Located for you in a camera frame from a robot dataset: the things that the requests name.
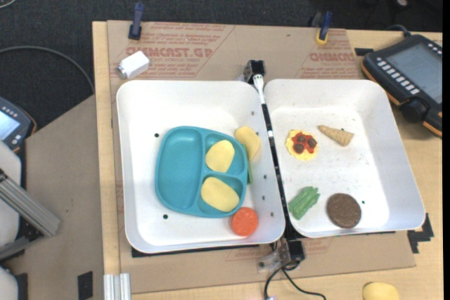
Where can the yellow potato chip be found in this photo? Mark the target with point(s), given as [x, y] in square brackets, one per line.
[249, 140]
[219, 195]
[219, 156]

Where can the thin black and white rod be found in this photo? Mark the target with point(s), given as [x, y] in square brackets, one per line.
[270, 130]

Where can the blue divided plate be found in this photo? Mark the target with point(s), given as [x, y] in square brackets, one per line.
[179, 168]

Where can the white plastic tray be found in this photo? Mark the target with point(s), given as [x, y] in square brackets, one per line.
[379, 158]
[147, 109]

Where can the yellow pasta with meatballs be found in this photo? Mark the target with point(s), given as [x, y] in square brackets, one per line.
[301, 145]

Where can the brown cardboard board red print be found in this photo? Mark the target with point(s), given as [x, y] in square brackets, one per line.
[183, 49]

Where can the orange round slice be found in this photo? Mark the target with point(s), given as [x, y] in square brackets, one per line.
[244, 221]

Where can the white bottle with silver cap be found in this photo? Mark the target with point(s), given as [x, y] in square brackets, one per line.
[135, 64]

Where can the tan ice cream cone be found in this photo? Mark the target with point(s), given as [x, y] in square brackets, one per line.
[337, 135]

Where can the green asparagus bundle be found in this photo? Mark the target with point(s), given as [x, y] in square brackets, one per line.
[303, 203]

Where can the brown round biscuit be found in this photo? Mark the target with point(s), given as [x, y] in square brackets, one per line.
[343, 210]

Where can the yellow rounded toy food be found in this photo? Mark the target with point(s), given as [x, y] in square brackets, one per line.
[379, 291]

